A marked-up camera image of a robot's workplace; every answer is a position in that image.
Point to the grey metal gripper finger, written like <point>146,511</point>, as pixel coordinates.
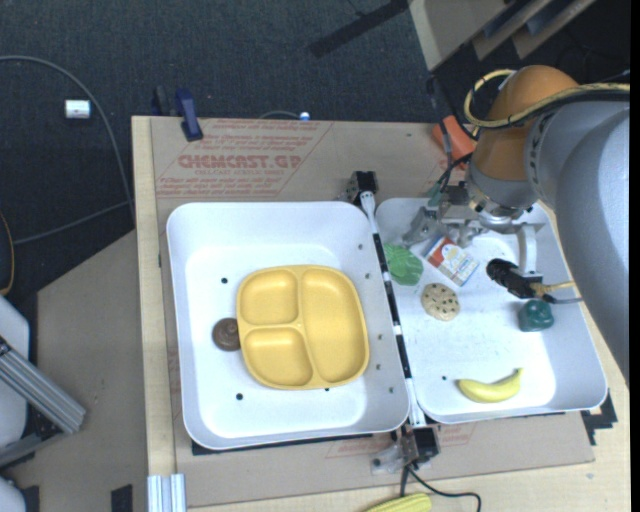
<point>465,236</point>
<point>419,229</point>

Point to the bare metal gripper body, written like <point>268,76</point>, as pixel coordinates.
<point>460,207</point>

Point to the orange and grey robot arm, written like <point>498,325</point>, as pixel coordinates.
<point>575,165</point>

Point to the orange and white carton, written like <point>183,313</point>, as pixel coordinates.
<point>452,261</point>

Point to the green lettuce leaf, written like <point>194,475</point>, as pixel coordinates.
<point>404,265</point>

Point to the beige chocolate chip biscuit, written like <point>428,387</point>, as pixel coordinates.
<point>440,301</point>

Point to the thin black and white rod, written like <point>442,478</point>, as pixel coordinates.
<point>395,315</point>

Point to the white plastic tray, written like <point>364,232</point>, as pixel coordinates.
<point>490,340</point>
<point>210,400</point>

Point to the dark green rounded toy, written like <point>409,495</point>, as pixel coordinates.
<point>536,317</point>

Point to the yellow divided plate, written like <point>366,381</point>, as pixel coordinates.
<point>320,320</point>

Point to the yellow banana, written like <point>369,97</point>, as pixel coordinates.
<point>487,390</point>

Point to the brown cardboard board red print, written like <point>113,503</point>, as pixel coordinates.
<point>240,165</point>

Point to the brown doughnut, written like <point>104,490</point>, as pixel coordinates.
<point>225,336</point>

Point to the yellow corn cob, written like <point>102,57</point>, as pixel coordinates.
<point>402,503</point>

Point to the black cylinder on white bracket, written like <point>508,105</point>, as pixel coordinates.
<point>510,277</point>

